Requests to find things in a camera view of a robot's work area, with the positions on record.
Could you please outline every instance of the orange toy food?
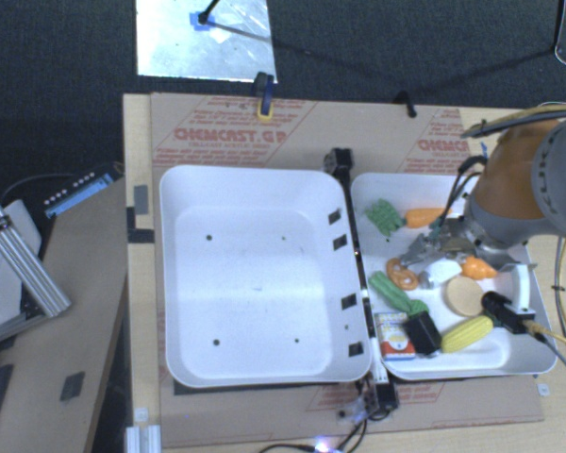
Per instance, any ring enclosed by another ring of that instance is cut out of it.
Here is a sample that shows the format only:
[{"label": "orange toy food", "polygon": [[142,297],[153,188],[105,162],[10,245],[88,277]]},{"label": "orange toy food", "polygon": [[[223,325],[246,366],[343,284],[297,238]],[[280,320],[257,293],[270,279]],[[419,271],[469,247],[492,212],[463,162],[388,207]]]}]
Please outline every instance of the orange toy food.
[{"label": "orange toy food", "polygon": [[415,290],[419,285],[419,279],[415,273],[407,267],[403,267],[399,259],[388,260],[388,263],[386,263],[386,275],[394,282],[396,287],[405,291]]},{"label": "orange toy food", "polygon": [[439,216],[442,215],[444,208],[414,208],[407,211],[405,220],[409,228],[427,227]]},{"label": "orange toy food", "polygon": [[483,278],[497,277],[497,271],[488,265],[482,259],[477,259],[470,255],[461,265],[461,274],[473,278],[474,280],[482,280]]}]

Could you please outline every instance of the dark floor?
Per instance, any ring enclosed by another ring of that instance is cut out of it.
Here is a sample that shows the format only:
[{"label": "dark floor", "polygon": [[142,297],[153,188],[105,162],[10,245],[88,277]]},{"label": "dark floor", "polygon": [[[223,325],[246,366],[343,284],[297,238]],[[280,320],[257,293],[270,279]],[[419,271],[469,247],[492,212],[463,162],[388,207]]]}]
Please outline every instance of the dark floor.
[{"label": "dark floor", "polygon": [[[558,0],[268,4],[279,97],[391,102],[406,90],[416,104],[566,101],[566,67],[549,50]],[[566,18],[561,48],[566,59]],[[28,176],[122,160],[126,92],[249,93],[247,84],[138,76],[135,52],[135,0],[0,0],[0,194]],[[9,197],[33,208],[53,186]],[[122,361],[96,453],[121,447],[111,442],[124,418]]]}]

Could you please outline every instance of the yellow corn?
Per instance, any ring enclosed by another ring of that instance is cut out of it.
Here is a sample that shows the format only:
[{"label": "yellow corn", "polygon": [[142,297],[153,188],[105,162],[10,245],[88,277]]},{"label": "yellow corn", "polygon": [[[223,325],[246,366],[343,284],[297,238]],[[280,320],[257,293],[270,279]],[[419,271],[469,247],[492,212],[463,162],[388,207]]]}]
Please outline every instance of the yellow corn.
[{"label": "yellow corn", "polygon": [[456,352],[479,341],[492,331],[492,320],[486,315],[478,315],[462,322],[442,336],[442,352]]}]

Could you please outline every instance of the toy donut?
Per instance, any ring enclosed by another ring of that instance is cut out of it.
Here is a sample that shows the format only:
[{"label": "toy donut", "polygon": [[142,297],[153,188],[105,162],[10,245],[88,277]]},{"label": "toy donut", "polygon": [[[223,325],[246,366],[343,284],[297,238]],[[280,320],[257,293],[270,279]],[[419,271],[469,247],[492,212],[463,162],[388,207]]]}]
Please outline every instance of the toy donut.
[{"label": "toy donut", "polygon": [[419,285],[417,275],[407,267],[403,267],[400,259],[388,260],[388,263],[386,263],[386,275],[394,282],[394,285],[405,291],[415,290]]}]

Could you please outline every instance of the silver sheet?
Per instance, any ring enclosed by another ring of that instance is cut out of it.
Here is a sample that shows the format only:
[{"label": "silver sheet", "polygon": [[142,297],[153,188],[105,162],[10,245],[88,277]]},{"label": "silver sheet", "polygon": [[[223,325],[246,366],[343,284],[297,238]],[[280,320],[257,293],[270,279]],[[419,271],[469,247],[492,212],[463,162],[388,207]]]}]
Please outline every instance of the silver sheet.
[{"label": "silver sheet", "polygon": [[196,29],[191,15],[211,0],[136,0],[141,76],[251,82],[275,76],[266,0],[221,0],[214,24]]}]

